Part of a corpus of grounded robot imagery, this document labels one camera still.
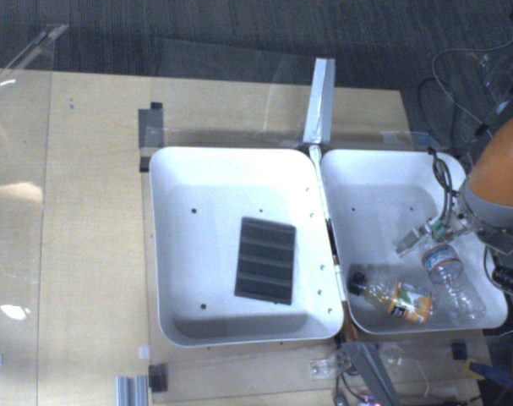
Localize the clear plastic water bottle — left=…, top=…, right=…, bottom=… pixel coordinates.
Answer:
left=421, top=243, right=488, bottom=326

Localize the black cylinder on white bracket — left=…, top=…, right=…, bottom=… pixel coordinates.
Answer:
left=483, top=245, right=513, bottom=300

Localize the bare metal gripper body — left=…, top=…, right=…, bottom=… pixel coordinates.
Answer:
left=427, top=212, right=513, bottom=255

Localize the white plastic tray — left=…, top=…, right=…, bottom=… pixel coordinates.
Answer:
left=319, top=148, right=510, bottom=336
left=148, top=145, right=347, bottom=348

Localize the pale wood board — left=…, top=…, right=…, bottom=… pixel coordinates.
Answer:
left=140, top=76, right=494, bottom=406

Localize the black ribbed rectangular block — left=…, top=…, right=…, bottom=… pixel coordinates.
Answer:
left=233, top=216, right=297, bottom=306

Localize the orange juice bottle black cap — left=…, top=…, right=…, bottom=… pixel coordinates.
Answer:
left=347, top=270, right=435, bottom=326

